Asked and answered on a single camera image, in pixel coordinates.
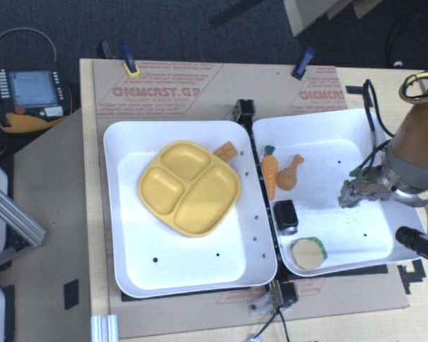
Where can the thin black rod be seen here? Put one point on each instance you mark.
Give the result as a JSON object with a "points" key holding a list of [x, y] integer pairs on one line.
{"points": [[262, 176]]}

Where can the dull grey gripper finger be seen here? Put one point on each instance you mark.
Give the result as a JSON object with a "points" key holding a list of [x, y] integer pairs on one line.
{"points": [[346, 195]]}

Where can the yellow divided plate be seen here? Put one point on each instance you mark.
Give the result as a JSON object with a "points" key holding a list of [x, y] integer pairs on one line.
{"points": [[189, 188]]}

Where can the brown cardboard board red print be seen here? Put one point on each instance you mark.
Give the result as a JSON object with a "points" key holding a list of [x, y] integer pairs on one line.
{"points": [[185, 87]]}

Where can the small black can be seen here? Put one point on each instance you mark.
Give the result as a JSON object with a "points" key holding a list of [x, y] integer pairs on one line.
{"points": [[285, 216]]}

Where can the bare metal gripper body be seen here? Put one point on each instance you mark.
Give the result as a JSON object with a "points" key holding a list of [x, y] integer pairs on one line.
{"points": [[372, 187]]}

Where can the tan and green toy sandwich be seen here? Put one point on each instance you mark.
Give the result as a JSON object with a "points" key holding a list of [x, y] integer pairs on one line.
{"points": [[306, 254]]}

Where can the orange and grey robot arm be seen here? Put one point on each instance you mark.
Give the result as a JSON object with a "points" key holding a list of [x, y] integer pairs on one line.
{"points": [[415, 134]]}

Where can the black cylinder on white bracket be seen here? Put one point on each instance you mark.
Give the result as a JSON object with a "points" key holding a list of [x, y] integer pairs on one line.
{"points": [[415, 239]]}

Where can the brown toy biscuit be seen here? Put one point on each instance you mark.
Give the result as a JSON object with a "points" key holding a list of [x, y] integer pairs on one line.
{"points": [[226, 151]]}

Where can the white plastic tray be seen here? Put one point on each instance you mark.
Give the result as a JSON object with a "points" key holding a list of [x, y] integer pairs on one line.
{"points": [[185, 255], [342, 219]]}

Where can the orange toy carrot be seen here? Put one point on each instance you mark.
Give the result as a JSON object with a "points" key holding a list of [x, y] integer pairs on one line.
{"points": [[270, 171]]}

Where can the orange toy chicken drumstick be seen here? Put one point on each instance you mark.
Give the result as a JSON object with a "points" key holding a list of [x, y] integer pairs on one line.
{"points": [[289, 176]]}

